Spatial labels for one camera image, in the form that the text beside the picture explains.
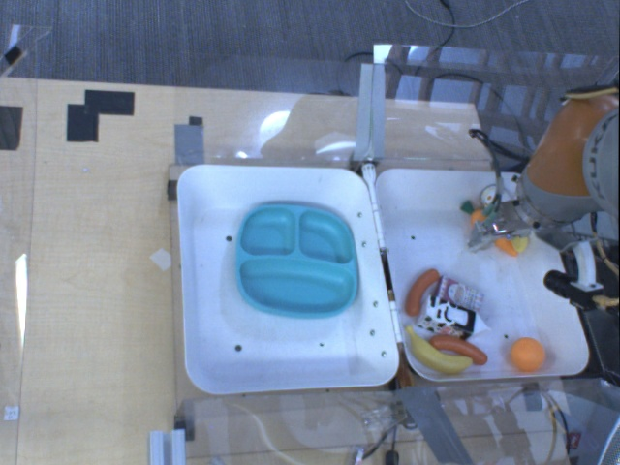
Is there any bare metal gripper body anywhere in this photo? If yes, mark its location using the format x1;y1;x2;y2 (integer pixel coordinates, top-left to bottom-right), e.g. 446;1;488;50
485;200;536;240

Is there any orange carrot with green top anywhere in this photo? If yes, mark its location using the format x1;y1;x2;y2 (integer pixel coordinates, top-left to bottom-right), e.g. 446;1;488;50
459;200;520;260

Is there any white plastic tray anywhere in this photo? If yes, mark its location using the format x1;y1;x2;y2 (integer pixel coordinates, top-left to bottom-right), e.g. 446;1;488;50
375;168;592;384
176;164;401;396

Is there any pink and white packet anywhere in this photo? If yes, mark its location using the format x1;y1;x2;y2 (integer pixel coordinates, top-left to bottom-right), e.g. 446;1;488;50
435;275;486;312

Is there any red sausage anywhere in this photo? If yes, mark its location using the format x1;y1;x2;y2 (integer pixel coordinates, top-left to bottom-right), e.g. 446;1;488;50
404;267;443;319
428;333;489;367

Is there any black and white cow-print carton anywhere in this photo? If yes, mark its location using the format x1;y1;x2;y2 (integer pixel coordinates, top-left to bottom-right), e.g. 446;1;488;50
415;294;492;344

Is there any thin black and white rod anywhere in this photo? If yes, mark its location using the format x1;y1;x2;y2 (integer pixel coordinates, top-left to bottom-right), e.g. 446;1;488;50
361;162;406;354

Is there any orange fruit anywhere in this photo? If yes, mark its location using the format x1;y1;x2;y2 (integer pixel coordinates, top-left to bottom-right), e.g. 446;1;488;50
510;336;547;374

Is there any yellow banana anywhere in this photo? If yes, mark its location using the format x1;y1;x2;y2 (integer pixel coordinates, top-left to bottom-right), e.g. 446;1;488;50
404;325;475;377

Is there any blue divided plate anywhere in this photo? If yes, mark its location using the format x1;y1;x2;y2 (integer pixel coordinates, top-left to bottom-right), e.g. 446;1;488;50
234;201;361;321

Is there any black cylinder on white bracket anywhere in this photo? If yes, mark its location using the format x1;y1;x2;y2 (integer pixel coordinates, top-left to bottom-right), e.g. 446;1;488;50
542;241;606;310

